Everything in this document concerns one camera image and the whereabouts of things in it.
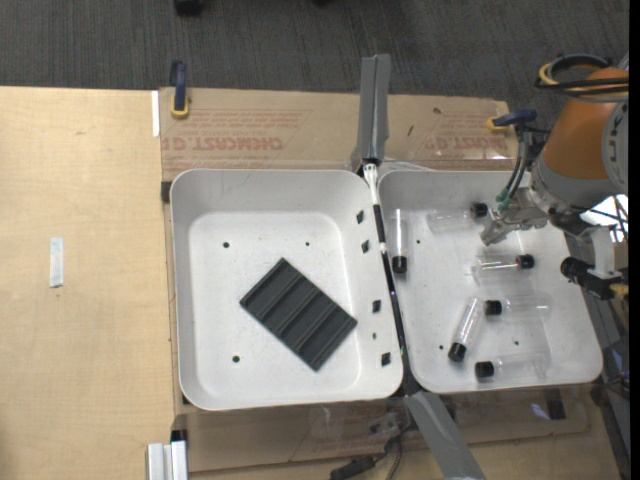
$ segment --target black cap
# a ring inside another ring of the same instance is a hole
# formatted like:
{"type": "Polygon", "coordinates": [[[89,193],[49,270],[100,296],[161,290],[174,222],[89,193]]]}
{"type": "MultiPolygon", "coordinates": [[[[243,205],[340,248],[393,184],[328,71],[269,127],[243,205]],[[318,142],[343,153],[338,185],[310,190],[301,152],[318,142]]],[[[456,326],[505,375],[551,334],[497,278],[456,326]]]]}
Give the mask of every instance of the black cap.
{"type": "Polygon", "coordinates": [[[485,217],[489,213],[489,208],[484,203],[471,203],[469,211],[474,217],[485,217]]]}
{"type": "Polygon", "coordinates": [[[516,263],[522,270],[533,268],[533,266],[536,264],[531,254],[521,254],[519,256],[516,256],[516,263]]]}
{"type": "Polygon", "coordinates": [[[493,363],[491,361],[482,361],[476,363],[476,377],[479,379],[486,379],[487,377],[493,377],[496,373],[493,363]]]}
{"type": "Polygon", "coordinates": [[[391,268],[396,274],[404,274],[407,271],[407,258],[394,256],[391,260],[391,268]]]}
{"type": "Polygon", "coordinates": [[[455,363],[461,363],[464,355],[467,353],[467,347],[462,343],[453,343],[449,349],[447,357],[455,363]]]}
{"type": "Polygon", "coordinates": [[[502,302],[499,300],[486,300],[484,302],[484,314],[487,316],[498,316],[502,314],[502,302]]]}

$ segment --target clear plastic tube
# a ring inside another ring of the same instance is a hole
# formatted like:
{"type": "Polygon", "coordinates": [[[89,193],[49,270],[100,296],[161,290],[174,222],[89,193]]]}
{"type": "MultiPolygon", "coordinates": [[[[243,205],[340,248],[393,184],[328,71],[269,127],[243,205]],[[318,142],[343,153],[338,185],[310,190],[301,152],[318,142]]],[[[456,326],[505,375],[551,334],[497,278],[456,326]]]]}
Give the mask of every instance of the clear plastic tube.
{"type": "Polygon", "coordinates": [[[534,266],[535,260],[531,254],[478,256],[471,272],[476,281],[480,282],[484,279],[520,275],[534,266]]]}
{"type": "Polygon", "coordinates": [[[451,340],[451,348],[447,354],[449,359],[456,363],[462,362],[485,320],[484,301],[471,299],[451,340]]]}
{"type": "Polygon", "coordinates": [[[551,297],[546,293],[508,295],[501,299],[486,300],[485,315],[505,320],[546,318],[551,313],[551,297]]]}
{"type": "Polygon", "coordinates": [[[496,357],[491,361],[480,361],[475,364],[476,378],[480,382],[537,378],[543,380],[549,365],[551,354],[548,350],[540,350],[527,354],[514,354],[496,357]]]}
{"type": "Polygon", "coordinates": [[[389,217],[389,231],[391,267],[395,273],[404,274],[409,255],[409,212],[396,209],[389,217]]]}
{"type": "Polygon", "coordinates": [[[473,203],[466,209],[431,208],[427,210],[427,224],[432,233],[461,231],[472,228],[488,211],[484,203],[473,203]]]}

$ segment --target black cable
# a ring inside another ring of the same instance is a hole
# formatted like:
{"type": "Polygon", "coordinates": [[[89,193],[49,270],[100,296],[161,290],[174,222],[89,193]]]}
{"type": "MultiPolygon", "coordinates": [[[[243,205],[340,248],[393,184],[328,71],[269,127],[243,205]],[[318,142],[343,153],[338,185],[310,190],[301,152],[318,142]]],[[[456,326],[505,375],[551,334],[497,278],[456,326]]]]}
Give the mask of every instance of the black cable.
{"type": "Polygon", "coordinates": [[[590,53],[570,53],[568,55],[558,55],[555,60],[549,63],[551,73],[565,71],[571,68],[608,68],[611,67],[613,61],[609,58],[598,57],[590,53]]]}
{"type": "Polygon", "coordinates": [[[589,210],[591,213],[597,213],[598,215],[603,215],[604,217],[609,217],[610,219],[613,220],[617,220],[619,221],[621,224],[629,224],[629,222],[623,218],[622,216],[618,215],[613,215],[612,213],[607,213],[607,212],[601,212],[600,210],[594,210],[593,208],[591,210],[589,210]]]}
{"type": "Polygon", "coordinates": [[[402,460],[402,434],[400,434],[397,438],[397,440],[395,441],[397,443],[398,449],[396,450],[396,456],[393,459],[393,464],[391,464],[391,468],[389,468],[389,471],[387,472],[387,476],[385,477],[385,480],[392,480],[393,477],[395,476],[396,472],[398,471],[398,467],[400,466],[400,461],[402,460]]]}
{"type": "Polygon", "coordinates": [[[513,180],[516,179],[516,176],[518,174],[518,171],[520,170],[521,164],[522,164],[522,157],[518,156],[518,158],[516,158],[516,165],[513,166],[513,172],[511,173],[511,178],[509,178],[509,181],[504,187],[507,189],[507,191],[511,188],[511,185],[513,185],[513,180]]]}
{"type": "Polygon", "coordinates": [[[618,214],[618,221],[620,222],[620,228],[622,229],[622,236],[624,236],[624,239],[628,242],[629,241],[629,235],[627,234],[627,230],[624,227],[624,222],[626,222],[623,218],[622,218],[622,213],[620,212],[620,206],[618,205],[618,200],[616,199],[616,213],[618,214]]]}
{"type": "MultiPolygon", "coordinates": [[[[346,480],[353,476],[359,475],[360,473],[364,473],[369,469],[373,469],[376,466],[376,464],[378,464],[378,462],[380,462],[389,454],[389,451],[392,449],[395,443],[398,443],[400,455],[402,455],[402,442],[401,442],[402,436],[407,431],[415,428],[416,428],[415,424],[409,424],[403,429],[401,429],[399,434],[387,440],[387,442],[384,445],[383,453],[378,455],[377,457],[373,457],[373,456],[361,457],[359,459],[352,460],[349,464],[346,464],[340,468],[334,469],[333,471],[331,471],[330,480],[346,480]]],[[[394,465],[390,470],[391,477],[395,474],[395,470],[398,468],[398,465],[396,465],[394,461],[394,465]]]]}
{"type": "Polygon", "coordinates": [[[511,190],[509,191],[509,194],[507,195],[507,197],[509,199],[513,199],[513,196],[516,195],[516,191],[518,190],[518,187],[520,186],[520,182],[522,182],[522,178],[524,177],[525,167],[527,166],[527,157],[528,156],[529,156],[529,146],[525,144],[524,152],[522,153],[522,164],[521,164],[520,169],[518,171],[518,177],[516,178],[516,181],[513,184],[513,187],[511,187],[511,190]]]}
{"type": "Polygon", "coordinates": [[[524,125],[524,129],[528,132],[533,132],[533,133],[542,133],[545,135],[549,135],[551,133],[551,130],[544,130],[542,128],[535,128],[533,126],[529,126],[529,125],[524,125]]]}
{"type": "Polygon", "coordinates": [[[584,91],[572,91],[569,89],[556,89],[555,85],[543,85],[540,87],[541,89],[549,89],[551,92],[557,92],[560,94],[566,94],[568,96],[575,96],[576,98],[582,98],[584,96],[598,96],[601,94],[618,94],[618,93],[628,93],[629,86],[620,86],[620,87],[604,87],[602,89],[588,89],[584,91]]]}
{"type": "Polygon", "coordinates": [[[618,196],[613,196],[613,202],[616,205],[616,208],[618,208],[622,212],[622,215],[624,215],[625,218],[628,219],[629,218],[629,214],[627,213],[627,210],[624,209],[624,206],[622,205],[622,203],[618,199],[618,196]]]}
{"type": "Polygon", "coordinates": [[[581,87],[600,87],[602,85],[629,85],[629,78],[597,78],[592,80],[575,80],[573,82],[558,82],[557,84],[545,84],[540,77],[536,78],[537,89],[575,89],[581,87]]]}

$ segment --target white sticker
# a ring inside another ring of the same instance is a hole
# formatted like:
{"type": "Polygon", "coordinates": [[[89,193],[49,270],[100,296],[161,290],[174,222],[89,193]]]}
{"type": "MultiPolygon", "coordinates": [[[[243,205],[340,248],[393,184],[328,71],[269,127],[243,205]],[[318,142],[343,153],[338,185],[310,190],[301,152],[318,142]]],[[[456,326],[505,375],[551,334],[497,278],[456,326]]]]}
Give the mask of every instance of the white sticker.
{"type": "Polygon", "coordinates": [[[550,420],[549,415],[538,404],[531,404],[531,408],[536,416],[540,416],[543,420],[550,420]]]}
{"type": "Polygon", "coordinates": [[[151,91],[151,119],[153,120],[153,136],[160,136],[160,93],[151,91]]]}
{"type": "Polygon", "coordinates": [[[62,286],[64,282],[64,239],[55,237],[49,241],[49,288],[62,286]]]}

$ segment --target gray metal bar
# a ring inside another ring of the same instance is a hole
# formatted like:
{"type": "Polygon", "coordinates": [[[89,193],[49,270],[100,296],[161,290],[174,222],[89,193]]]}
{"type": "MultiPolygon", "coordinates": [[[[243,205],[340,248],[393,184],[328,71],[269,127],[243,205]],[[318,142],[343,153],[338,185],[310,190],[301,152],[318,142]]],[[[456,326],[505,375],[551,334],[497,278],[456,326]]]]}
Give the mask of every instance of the gray metal bar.
{"type": "Polygon", "coordinates": [[[147,446],[147,480],[189,480],[187,442],[147,446]]]}
{"type": "Polygon", "coordinates": [[[384,143],[389,137],[387,96],[391,78],[391,56],[374,55],[362,59],[358,144],[352,158],[357,170],[363,160],[384,160],[384,143]]]}
{"type": "Polygon", "coordinates": [[[424,391],[405,405],[438,462],[446,480],[484,480],[485,476],[438,395],[424,391]]]}

